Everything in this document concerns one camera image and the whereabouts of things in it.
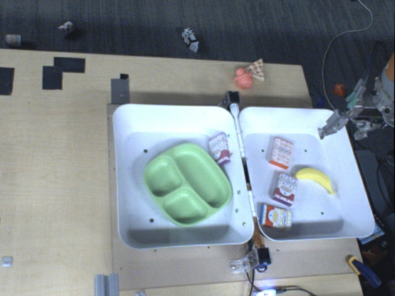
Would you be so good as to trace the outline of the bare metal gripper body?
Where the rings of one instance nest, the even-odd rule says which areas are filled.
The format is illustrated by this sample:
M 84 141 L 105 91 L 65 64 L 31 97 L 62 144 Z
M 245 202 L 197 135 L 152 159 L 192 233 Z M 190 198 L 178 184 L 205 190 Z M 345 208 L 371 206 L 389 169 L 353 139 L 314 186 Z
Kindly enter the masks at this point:
M 385 123 L 394 124 L 394 82 L 387 76 L 376 77 L 371 97 Z

